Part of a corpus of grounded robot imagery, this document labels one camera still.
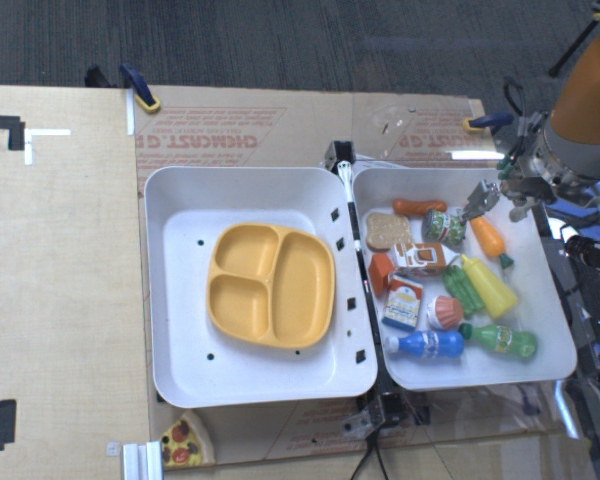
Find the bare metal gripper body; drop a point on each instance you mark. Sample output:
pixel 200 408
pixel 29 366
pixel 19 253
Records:
pixel 527 187

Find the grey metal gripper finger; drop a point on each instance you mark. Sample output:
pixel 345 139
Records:
pixel 492 196
pixel 475 202

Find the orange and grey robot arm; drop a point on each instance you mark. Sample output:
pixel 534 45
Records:
pixel 582 103

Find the orange toy carrot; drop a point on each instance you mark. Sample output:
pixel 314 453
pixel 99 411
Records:
pixel 487 238

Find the small green can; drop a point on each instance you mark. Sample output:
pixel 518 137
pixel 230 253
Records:
pixel 442 227

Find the orange toy sausage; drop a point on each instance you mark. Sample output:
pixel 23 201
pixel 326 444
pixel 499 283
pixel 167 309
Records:
pixel 419 207

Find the white and brown carton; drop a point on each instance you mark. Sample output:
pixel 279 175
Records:
pixel 422 259

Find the yellow squeeze bottle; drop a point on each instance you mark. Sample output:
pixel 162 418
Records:
pixel 490 287

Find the green toy asparagus bunch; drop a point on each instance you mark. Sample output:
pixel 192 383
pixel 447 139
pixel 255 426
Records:
pixel 462 290

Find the toy bread slice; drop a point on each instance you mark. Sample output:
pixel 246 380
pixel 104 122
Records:
pixel 387 230

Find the white plastic tray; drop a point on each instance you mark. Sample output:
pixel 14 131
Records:
pixel 540 288
pixel 190 378

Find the orange and white toy cupcake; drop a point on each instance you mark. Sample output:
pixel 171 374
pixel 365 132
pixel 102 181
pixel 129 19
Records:
pixel 446 313

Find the small orange carton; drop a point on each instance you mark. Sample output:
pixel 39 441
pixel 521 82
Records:
pixel 380 273

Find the blue and white packet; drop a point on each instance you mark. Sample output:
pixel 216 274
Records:
pixel 402 304

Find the green plastic bottle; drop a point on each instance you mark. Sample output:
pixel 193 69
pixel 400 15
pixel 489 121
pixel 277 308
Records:
pixel 505 340

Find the blue plastic bottle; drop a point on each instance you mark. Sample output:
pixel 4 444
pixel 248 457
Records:
pixel 430 344

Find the brown cardboard board, red print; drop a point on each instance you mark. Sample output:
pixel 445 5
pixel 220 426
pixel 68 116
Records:
pixel 300 128

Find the yellow divided plate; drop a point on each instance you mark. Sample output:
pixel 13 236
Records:
pixel 300 288

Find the toy pizza slice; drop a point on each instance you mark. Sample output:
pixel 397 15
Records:
pixel 182 443

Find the black cylinder on white bracket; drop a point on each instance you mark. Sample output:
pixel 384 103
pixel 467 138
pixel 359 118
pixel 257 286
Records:
pixel 587 252

